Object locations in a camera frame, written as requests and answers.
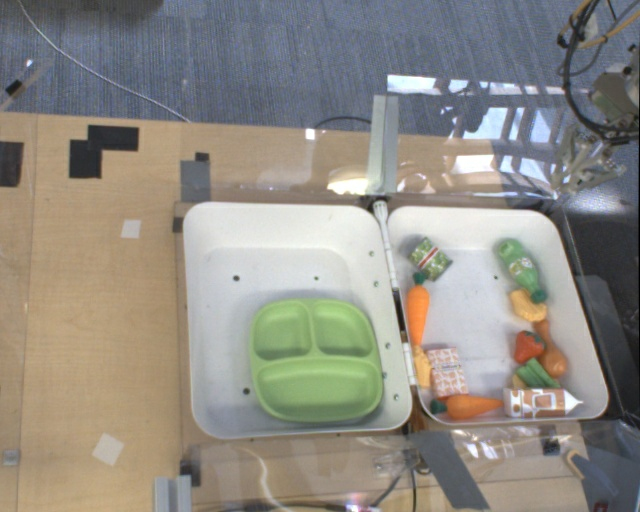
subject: white tape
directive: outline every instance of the white tape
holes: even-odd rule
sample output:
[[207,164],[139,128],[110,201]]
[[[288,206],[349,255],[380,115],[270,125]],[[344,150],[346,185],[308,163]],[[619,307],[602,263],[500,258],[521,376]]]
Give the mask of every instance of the white tape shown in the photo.
[[115,437],[105,433],[100,437],[92,455],[99,461],[113,466],[118,457],[120,457],[123,448],[124,443],[122,441],[118,441]]
[[125,220],[120,238],[140,238],[140,226],[142,226],[141,220]]

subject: gray carpet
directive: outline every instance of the gray carpet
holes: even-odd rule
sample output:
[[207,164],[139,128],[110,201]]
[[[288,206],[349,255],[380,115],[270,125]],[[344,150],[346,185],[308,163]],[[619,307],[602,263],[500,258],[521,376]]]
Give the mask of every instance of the gray carpet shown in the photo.
[[[563,51],[556,34],[579,3],[23,1],[44,33],[71,55],[192,121],[290,127],[338,115],[370,117],[372,97],[386,91],[388,73],[559,86],[555,69]],[[628,5],[612,3],[618,12]],[[604,5],[599,19],[608,26]],[[606,66],[626,61],[625,49],[637,37],[635,24],[609,42],[600,63],[574,83],[589,87]],[[15,0],[0,0],[0,45],[2,88],[20,75],[27,59],[52,62],[14,111],[175,119],[57,55]],[[576,65],[587,58],[580,56]],[[429,134],[435,125],[424,98],[403,99],[403,132]],[[628,173],[575,197],[568,210],[580,231],[581,252],[589,255],[585,270],[609,283],[637,354],[637,144],[623,148],[617,160]]]

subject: white cable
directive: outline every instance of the white cable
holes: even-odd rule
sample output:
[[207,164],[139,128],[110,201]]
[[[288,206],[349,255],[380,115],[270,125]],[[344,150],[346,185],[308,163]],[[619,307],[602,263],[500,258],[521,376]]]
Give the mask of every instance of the white cable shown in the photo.
[[22,10],[22,14],[24,14],[25,18],[27,18],[27,21],[31,24],[31,26],[33,27],[33,29],[42,37],[42,39],[44,39],[47,44],[49,46],[51,46],[51,48],[53,48],[56,52],[58,52],[60,55],[62,55],[63,57],[66,57],[67,59],[69,59],[71,62],[73,62],[76,66],[84,69],[87,73],[92,74],[93,76],[95,76],[96,78],[99,78],[100,80],[103,80],[105,82],[107,82],[110,85],[113,85],[114,87],[123,90],[125,92],[128,92],[129,94],[133,94],[134,96],[137,96],[138,98],[148,101],[149,103],[153,103],[154,105],[156,105],[157,107],[160,107],[163,110],[166,110],[167,112],[169,112],[170,114],[176,116],[179,119],[182,119],[185,123],[190,123],[191,121],[189,119],[187,119],[185,116],[183,116],[182,114],[180,114],[179,112],[176,112],[175,110],[173,110],[171,107],[168,107],[162,103],[160,103],[159,101],[154,100],[153,98],[149,98],[149,96],[145,96],[142,93],[136,92],[133,89],[129,89],[128,87],[119,84],[118,82],[115,82],[113,80],[111,80],[110,78],[107,78],[104,75],[101,75],[100,73],[98,73],[97,71],[94,71],[93,69],[91,69],[90,67],[84,65],[82,62],[80,62],[79,60],[73,58],[71,55],[69,55],[68,53],[66,53],[64,50],[62,50],[60,47],[58,47],[53,41],[51,41],[51,39],[49,39],[44,32],[42,32],[42,30],[40,30],[40,28],[38,27],[38,25],[36,25],[36,22],[33,21],[33,18],[31,16],[29,16],[29,13],[27,12],[27,10],[24,7],[24,4],[22,3],[22,0],[16,0],[16,2],[18,3],[18,5],[20,6],[20,9]]

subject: pink box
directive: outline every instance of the pink box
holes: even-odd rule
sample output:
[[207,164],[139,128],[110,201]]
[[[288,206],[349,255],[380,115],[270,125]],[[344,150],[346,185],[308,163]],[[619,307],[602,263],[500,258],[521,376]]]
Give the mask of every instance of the pink box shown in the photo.
[[436,398],[469,393],[457,349],[427,350],[427,357],[431,363],[431,386]]

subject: orange carrot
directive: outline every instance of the orange carrot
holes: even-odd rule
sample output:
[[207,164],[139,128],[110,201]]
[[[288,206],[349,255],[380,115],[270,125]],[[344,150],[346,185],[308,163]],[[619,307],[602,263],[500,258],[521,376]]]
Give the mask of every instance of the orange carrot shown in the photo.
[[413,274],[415,286],[407,293],[407,327],[409,341],[412,345],[422,345],[424,326],[427,323],[427,312],[431,298],[427,289],[422,286],[426,277],[421,272]]
[[454,420],[467,420],[478,414],[493,411],[504,403],[497,398],[482,396],[453,395],[447,400],[447,413]]
[[567,358],[560,349],[555,346],[549,332],[549,320],[542,320],[533,324],[533,329],[544,340],[546,348],[538,356],[538,362],[551,377],[557,379],[567,371]]

